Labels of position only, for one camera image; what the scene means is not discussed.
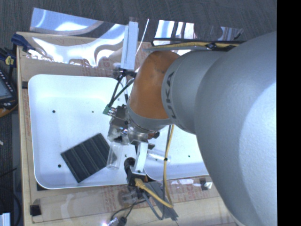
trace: white tray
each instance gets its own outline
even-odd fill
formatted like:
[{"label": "white tray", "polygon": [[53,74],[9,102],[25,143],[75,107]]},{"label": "white tray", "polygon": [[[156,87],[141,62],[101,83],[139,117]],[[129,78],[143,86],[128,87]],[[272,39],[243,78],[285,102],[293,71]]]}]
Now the white tray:
[{"label": "white tray", "polygon": [[[42,187],[60,189],[127,183],[123,163],[127,157],[136,158],[133,145],[124,147],[119,170],[104,168],[80,183],[60,155],[98,133],[107,137],[111,117],[104,115],[103,110],[111,99],[116,82],[112,78],[45,74],[30,79],[28,93],[34,175]],[[125,100],[120,96],[113,106],[122,104]],[[162,153],[166,135],[167,128],[164,128],[160,137],[152,141],[156,144],[155,149]],[[194,135],[176,128],[169,155],[168,179],[208,174]],[[162,179],[162,162],[147,160],[145,170],[151,178]]]}]

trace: black electronic device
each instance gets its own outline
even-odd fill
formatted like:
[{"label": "black electronic device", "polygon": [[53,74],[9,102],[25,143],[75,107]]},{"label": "black electronic device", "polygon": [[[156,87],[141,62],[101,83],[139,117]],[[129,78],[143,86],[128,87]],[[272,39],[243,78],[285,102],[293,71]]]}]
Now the black electronic device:
[{"label": "black electronic device", "polygon": [[8,76],[0,69],[0,117],[8,114],[18,104],[18,97],[12,82],[8,83]]}]

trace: gray carpet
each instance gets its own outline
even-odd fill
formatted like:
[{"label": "gray carpet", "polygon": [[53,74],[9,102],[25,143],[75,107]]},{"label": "gray carpet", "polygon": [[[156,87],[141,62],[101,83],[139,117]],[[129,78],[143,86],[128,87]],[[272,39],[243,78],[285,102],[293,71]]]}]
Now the gray carpet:
[{"label": "gray carpet", "polygon": [[[33,8],[118,24],[129,17],[200,23],[203,27],[243,28],[242,40],[277,29],[277,0],[0,0],[0,48],[11,48],[11,36],[29,31]],[[8,73],[0,61],[0,68]],[[0,118],[0,175],[12,169],[11,115]],[[0,178],[0,186],[12,188],[12,175]],[[12,199],[0,192],[0,201],[12,210]]]}]

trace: carpeted floor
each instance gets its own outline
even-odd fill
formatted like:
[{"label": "carpeted floor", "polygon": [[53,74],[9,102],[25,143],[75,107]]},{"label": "carpeted floor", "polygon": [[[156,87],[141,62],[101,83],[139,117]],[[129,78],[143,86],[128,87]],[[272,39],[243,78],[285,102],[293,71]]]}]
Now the carpeted floor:
[{"label": "carpeted floor", "polygon": [[[243,28],[242,40],[277,29],[277,0],[0,0],[0,48],[11,48],[11,36],[29,31],[33,8],[96,20],[127,24],[129,17],[175,20],[208,26]],[[0,68],[8,72],[0,62]],[[0,118],[0,175],[12,169],[11,115]],[[0,186],[12,189],[12,175]],[[0,205],[12,209],[12,199],[0,192]]]}]

